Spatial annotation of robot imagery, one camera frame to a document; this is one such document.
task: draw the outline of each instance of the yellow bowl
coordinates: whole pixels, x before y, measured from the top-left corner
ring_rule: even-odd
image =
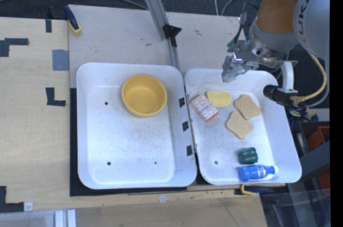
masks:
[[[151,117],[166,106],[167,91],[158,79],[139,74],[124,83],[122,99],[127,110],[134,116]]]

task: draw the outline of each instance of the blue bottle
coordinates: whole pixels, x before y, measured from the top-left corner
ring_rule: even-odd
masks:
[[[247,181],[249,179],[265,178],[269,174],[275,174],[274,166],[264,165],[250,165],[242,166],[238,171],[238,175],[241,181]]]

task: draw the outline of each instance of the red and white box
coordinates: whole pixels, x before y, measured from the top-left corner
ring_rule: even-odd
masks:
[[[190,104],[206,122],[219,113],[219,110],[213,106],[204,94],[197,96]]]

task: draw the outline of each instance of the white tray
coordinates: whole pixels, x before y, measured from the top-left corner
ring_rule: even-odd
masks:
[[[248,71],[229,83],[223,83],[222,70],[190,69],[185,74],[188,101],[208,90],[219,90],[232,95],[232,102],[219,109],[219,114],[204,122],[189,106],[193,136],[195,139],[199,169],[206,181],[213,185],[244,183],[293,183],[301,176],[301,165],[288,125],[284,107],[269,100],[263,94],[266,85],[277,85],[276,79],[264,71]],[[249,122],[253,131],[244,140],[228,131],[225,123],[233,111],[233,102],[242,94],[248,94],[262,114]],[[257,164],[276,165],[279,172],[264,179],[240,181],[238,153],[243,148],[255,147]]]
[[[121,99],[122,85],[136,74],[154,76],[167,90],[167,105],[153,117],[133,116]],[[77,117],[78,175],[85,186],[183,187],[195,180],[184,83],[176,68],[86,63],[77,72]]]

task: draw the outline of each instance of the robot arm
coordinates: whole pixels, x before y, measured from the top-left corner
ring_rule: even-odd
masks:
[[[301,107],[301,102],[312,96],[295,96],[296,62],[283,60],[298,43],[311,55],[325,60],[323,77],[329,77],[330,0],[262,0],[246,40],[235,40],[228,49],[233,54],[223,64],[223,82],[230,82],[259,65],[281,68],[282,87],[268,86],[264,94],[282,105]]]

